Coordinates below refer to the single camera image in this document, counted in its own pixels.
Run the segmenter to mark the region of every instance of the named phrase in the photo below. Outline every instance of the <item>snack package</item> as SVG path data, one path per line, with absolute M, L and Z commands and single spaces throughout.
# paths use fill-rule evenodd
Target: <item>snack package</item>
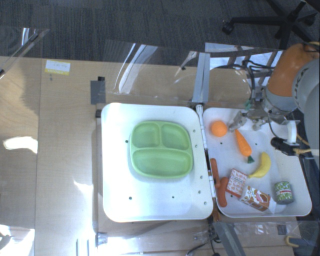
M 261 212 L 267 211 L 274 214 L 276 211 L 277 203 L 271 196 L 251 186 L 244 188 L 240 201 Z
M 232 169 L 229 177 L 229 182 L 226 186 L 225 191 L 240 198 L 244 190 L 247 177 L 248 176 L 242 173 L 241 171 Z

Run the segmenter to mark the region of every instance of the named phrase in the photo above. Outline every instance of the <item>banana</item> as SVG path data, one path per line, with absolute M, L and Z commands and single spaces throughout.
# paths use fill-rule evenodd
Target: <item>banana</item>
M 248 175 L 249 178 L 262 178 L 269 172 L 271 167 L 271 159 L 270 156 L 266 152 L 261 153 L 261 164 L 258 169 L 255 170 L 254 173 Z

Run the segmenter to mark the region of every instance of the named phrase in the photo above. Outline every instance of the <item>yellow sticky note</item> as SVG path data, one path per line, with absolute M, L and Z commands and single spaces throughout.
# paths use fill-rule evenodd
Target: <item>yellow sticky note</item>
M 71 64 L 56 60 L 47 60 L 45 64 L 45 72 L 69 76 Z

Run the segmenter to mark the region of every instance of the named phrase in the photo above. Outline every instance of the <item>brown sausage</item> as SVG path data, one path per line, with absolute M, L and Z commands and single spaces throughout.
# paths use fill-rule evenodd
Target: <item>brown sausage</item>
M 220 180 L 220 187 L 217 189 L 217 198 L 220 207 L 226 207 L 227 206 L 227 199 L 226 199 L 226 188 L 229 182 L 228 177 L 223 177 Z
M 220 179 L 219 179 L 218 166 L 217 166 L 216 159 L 210 158 L 210 164 L 211 164 L 212 175 L 215 180 L 214 187 L 218 189 L 220 188 Z

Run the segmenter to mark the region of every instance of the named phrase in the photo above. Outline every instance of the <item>white tray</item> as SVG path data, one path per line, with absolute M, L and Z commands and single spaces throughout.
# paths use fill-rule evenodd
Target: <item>white tray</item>
M 291 184 L 294 202 L 288 205 L 277 205 L 275 214 L 272 214 L 254 209 L 226 192 L 227 206 L 220 207 L 218 204 L 220 211 L 231 218 L 307 215 L 311 211 L 312 203 L 299 159 L 296 156 L 287 156 L 271 146 L 270 141 L 274 135 L 268 124 L 263 125 L 259 131 L 253 131 L 252 121 L 247 120 L 246 124 L 239 128 L 252 148 L 254 163 L 247 163 L 246 157 L 239 152 L 234 132 L 228 132 L 220 138 L 210 132 L 212 122 L 221 120 L 228 125 L 239 110 L 208 108 L 203 114 L 209 157 L 216 159 L 220 179 L 229 177 L 232 168 L 247 175 L 253 173 L 260 165 L 260 154 L 267 152 L 272 161 L 270 171 L 263 178 L 248 178 L 246 185 L 259 189 L 276 199 L 274 184 L 287 181 Z M 274 122 L 271 125 L 275 134 L 284 139 L 287 137 L 286 126 Z
M 189 133 L 193 168 L 178 179 L 136 173 L 129 158 L 130 134 L 142 121 L 168 121 Z M 111 103 L 101 113 L 103 209 L 115 222 L 199 220 L 213 210 L 199 118 L 181 106 Z

